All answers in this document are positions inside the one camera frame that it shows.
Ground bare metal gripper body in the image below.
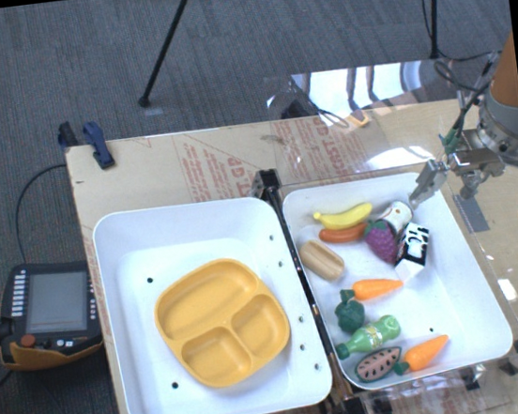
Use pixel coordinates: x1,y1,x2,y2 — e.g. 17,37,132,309
442,121,518,183

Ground white and brown can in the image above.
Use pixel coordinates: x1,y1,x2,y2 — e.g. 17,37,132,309
373,198,417,237

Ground black and white carton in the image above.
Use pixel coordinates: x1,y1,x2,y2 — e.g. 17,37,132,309
388,219,437,284

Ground purple grapes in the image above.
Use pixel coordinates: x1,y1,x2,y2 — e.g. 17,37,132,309
360,216,403,268

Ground yellow banana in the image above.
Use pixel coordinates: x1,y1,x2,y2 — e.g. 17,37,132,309
312,201,377,235

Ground orange sausage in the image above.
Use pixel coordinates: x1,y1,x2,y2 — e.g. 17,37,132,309
316,221,371,247

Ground white plastic tray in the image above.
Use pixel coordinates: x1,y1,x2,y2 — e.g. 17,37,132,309
89,186,339,414
279,161,518,401

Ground orange carrot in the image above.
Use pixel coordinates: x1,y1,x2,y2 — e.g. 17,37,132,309
389,332,454,376
337,273,406,306

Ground tan bread roll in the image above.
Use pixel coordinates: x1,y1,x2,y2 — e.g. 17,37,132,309
297,235,348,286

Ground green broccoli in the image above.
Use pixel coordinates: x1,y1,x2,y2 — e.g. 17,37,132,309
332,298,369,336

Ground green bottle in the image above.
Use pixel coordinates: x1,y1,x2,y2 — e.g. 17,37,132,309
331,313,404,361

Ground watermelon slice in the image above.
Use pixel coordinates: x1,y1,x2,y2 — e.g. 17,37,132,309
351,345,406,386

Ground yellow divided plate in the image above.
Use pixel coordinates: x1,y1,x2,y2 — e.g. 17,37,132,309
147,250,298,396

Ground brown cardboard board red print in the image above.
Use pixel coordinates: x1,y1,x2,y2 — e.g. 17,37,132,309
63,85,518,414

